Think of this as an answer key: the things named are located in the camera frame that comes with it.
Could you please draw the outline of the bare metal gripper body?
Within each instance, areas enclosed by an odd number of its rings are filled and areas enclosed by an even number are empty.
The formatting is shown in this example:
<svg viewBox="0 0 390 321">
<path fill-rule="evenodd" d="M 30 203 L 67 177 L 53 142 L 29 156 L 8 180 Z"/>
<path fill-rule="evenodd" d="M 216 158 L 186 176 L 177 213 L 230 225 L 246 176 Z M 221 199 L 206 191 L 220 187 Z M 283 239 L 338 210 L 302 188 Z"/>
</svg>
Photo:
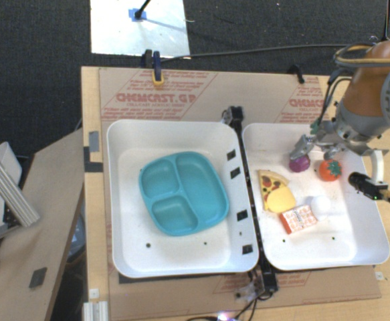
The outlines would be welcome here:
<svg viewBox="0 0 390 321">
<path fill-rule="evenodd" d="M 318 146 L 363 148 L 368 142 L 368 136 L 356 131 L 344 120 L 322 121 L 314 137 L 314 143 Z"/>
</svg>

